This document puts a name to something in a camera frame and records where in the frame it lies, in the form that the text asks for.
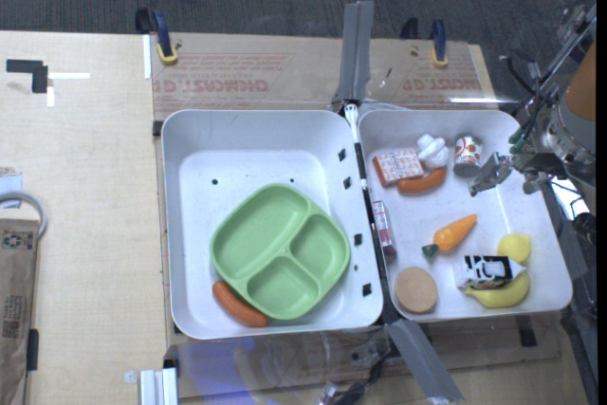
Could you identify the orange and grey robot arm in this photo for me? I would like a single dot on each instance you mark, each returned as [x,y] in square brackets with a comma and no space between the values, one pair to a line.
[582,90]

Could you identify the white plastic tray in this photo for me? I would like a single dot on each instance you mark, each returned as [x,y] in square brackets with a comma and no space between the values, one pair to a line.
[199,142]
[512,223]

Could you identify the orange sausage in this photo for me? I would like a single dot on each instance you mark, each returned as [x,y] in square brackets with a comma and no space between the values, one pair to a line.
[234,306]
[422,182]

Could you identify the white garlic bulb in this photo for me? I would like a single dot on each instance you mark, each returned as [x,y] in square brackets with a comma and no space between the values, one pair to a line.
[432,151]

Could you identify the pink carton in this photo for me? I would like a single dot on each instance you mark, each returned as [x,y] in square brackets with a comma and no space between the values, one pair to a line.
[385,230]

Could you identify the tan round biscuit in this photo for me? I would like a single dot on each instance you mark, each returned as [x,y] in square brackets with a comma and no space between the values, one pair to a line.
[416,290]

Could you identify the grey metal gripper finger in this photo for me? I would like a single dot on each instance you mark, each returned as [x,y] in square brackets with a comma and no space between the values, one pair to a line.
[488,175]
[535,185]

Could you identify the brown cardboard board, red print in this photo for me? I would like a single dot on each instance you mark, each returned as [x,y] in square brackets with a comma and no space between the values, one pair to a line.
[265,76]

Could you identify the yellow banana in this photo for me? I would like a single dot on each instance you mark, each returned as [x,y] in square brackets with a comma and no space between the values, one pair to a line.
[507,296]

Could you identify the black and white milk carton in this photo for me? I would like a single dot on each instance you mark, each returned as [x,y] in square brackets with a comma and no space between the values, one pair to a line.
[488,271]

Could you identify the black cylinder on white bracket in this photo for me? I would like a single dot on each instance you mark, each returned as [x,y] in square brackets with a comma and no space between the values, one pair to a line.
[584,226]

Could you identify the orange carrot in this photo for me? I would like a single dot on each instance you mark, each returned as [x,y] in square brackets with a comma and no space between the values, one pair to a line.
[453,234]

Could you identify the green divided plate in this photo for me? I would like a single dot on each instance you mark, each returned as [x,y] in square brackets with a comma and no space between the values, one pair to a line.
[275,246]

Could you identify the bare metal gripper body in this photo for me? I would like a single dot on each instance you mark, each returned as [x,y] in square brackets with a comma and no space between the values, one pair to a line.
[564,147]

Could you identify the yellow lemon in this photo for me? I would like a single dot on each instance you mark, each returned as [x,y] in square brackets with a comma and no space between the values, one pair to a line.
[514,246]

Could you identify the brown paper bag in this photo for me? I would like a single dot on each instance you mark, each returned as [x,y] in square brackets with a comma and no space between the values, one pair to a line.
[16,299]

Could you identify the white can with orange print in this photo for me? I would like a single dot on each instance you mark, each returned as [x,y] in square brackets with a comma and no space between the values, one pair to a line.
[467,154]

